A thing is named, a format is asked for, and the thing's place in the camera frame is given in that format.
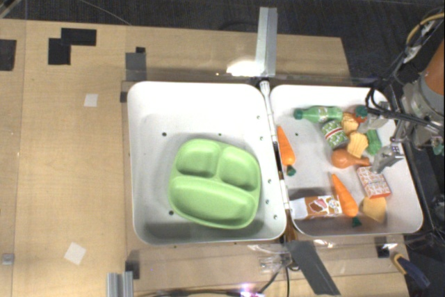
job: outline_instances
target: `small carton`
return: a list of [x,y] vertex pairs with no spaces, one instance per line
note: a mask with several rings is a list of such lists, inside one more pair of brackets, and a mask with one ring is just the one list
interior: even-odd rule
[[336,195],[315,195],[292,200],[289,204],[292,218],[296,220],[338,216],[342,212]]
[[387,197],[391,194],[387,180],[381,173],[371,172],[369,167],[360,167],[357,169],[360,182],[362,183],[368,198]]

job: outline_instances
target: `orange carrot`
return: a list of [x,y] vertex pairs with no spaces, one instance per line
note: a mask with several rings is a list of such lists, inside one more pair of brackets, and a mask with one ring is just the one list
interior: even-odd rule
[[348,189],[335,174],[332,174],[332,182],[334,183],[335,191],[339,196],[339,201],[343,213],[347,216],[350,216],[351,218],[356,217],[359,212],[359,207],[352,195],[349,193]]
[[291,144],[289,140],[287,140],[286,134],[282,127],[277,127],[277,137],[278,137],[278,145],[280,146],[280,156],[283,166],[286,166],[286,173],[289,176],[295,174],[295,169],[292,165],[295,163],[296,158],[293,153]]

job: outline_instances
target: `green divided plate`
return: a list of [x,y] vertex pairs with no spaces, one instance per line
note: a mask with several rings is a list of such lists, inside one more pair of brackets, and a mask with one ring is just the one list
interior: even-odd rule
[[173,211],[198,224],[241,229],[257,213],[260,190],[261,171],[250,153],[198,138],[179,148],[168,200]]

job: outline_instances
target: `wooden table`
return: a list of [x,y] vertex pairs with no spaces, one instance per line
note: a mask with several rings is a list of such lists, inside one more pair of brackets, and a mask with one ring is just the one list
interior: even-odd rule
[[[73,46],[70,66],[48,65],[48,39],[62,27],[97,29],[97,45]],[[256,34],[3,19],[0,39],[17,41],[14,70],[0,72],[0,253],[15,254],[12,266],[0,265],[0,296],[105,296],[106,274],[123,272],[134,234],[123,179],[125,53],[145,47],[149,69],[223,73],[254,56]],[[278,72],[297,65],[303,74],[348,76],[338,38],[279,35],[277,48]],[[87,94],[98,95],[97,106],[84,106]],[[86,249],[79,265],[64,259],[71,242]],[[344,296],[407,296],[388,259],[343,262],[361,271],[334,277]],[[313,295],[301,273],[291,278],[292,296]],[[278,281],[268,296],[285,289]]]

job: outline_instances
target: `toy bottle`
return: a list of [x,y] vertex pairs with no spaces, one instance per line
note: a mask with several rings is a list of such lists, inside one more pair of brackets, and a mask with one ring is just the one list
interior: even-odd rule
[[296,120],[327,122],[328,120],[341,120],[343,111],[338,106],[312,106],[309,109],[296,109],[293,112],[293,117]]

